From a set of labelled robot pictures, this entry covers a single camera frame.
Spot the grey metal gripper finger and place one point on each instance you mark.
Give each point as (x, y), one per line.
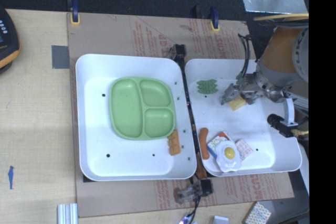
(229, 93)
(253, 100)

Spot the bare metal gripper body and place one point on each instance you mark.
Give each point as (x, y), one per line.
(253, 86)

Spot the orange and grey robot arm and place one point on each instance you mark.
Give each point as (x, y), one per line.
(278, 52)

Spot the yellow cheese block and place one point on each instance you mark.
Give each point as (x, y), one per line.
(236, 104)

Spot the green pea pods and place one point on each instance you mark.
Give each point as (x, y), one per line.
(207, 87)

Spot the white plastic tray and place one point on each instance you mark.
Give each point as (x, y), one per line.
(252, 126)
(97, 139)

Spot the white and pink packet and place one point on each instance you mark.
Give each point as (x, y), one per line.
(244, 149)

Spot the colourful printed carton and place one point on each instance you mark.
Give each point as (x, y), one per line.
(214, 142)

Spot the orange sausage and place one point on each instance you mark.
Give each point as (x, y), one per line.
(204, 143)

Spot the white and yellow fried egg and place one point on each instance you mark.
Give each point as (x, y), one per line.
(228, 154)

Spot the orange biscuit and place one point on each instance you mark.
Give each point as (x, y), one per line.
(174, 144)

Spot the green divided plate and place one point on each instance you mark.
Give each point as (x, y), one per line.
(126, 110)

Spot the yellow patterned carton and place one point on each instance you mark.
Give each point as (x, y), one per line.
(258, 213)

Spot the small white box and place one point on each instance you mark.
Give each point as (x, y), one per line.
(220, 219)

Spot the brown cardboard board red print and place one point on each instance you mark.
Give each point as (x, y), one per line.
(110, 34)

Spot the black cylinder on white bracket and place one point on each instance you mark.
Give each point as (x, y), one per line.
(286, 127)

